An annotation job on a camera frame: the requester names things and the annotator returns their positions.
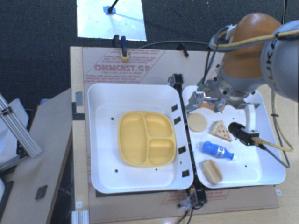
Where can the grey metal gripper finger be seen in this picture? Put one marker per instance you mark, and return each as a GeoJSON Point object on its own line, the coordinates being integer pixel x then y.
{"type": "Point", "coordinates": [195, 100]}
{"type": "Point", "coordinates": [219, 106]}

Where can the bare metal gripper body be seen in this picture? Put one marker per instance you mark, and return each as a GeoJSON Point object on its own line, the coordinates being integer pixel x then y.
{"type": "Point", "coordinates": [222, 92]}

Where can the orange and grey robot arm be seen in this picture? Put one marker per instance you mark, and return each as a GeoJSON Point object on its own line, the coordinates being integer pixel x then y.
{"type": "Point", "coordinates": [250, 55]}

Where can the tan round biscuit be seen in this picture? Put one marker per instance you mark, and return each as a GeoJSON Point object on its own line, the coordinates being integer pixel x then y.
{"type": "Point", "coordinates": [197, 122]}

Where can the pizza slice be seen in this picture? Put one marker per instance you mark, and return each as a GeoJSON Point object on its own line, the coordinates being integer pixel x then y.
{"type": "Point", "coordinates": [220, 130]}

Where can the thin black rod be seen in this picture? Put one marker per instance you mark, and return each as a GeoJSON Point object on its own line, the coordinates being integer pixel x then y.
{"type": "Point", "coordinates": [187, 127]}

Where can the blue bottle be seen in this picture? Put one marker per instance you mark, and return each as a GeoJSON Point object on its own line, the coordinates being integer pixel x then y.
{"type": "Point", "coordinates": [212, 149]}

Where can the brown cardboard board red print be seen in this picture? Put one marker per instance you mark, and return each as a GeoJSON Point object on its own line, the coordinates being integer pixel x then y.
{"type": "Point", "coordinates": [144, 64]}

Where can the tan hot dog bun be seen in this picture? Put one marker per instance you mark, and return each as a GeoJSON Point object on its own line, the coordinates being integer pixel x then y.
{"type": "Point", "coordinates": [211, 171]}

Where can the white plastic tray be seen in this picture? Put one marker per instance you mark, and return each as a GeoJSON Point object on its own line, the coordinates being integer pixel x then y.
{"type": "Point", "coordinates": [257, 167]}
{"type": "Point", "coordinates": [105, 136]}

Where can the yellow divided plate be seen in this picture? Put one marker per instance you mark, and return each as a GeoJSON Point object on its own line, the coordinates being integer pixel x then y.
{"type": "Point", "coordinates": [133, 139]}

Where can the black cylinder on white bracket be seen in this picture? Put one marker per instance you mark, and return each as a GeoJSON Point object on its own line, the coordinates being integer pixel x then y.
{"type": "Point", "coordinates": [243, 132]}

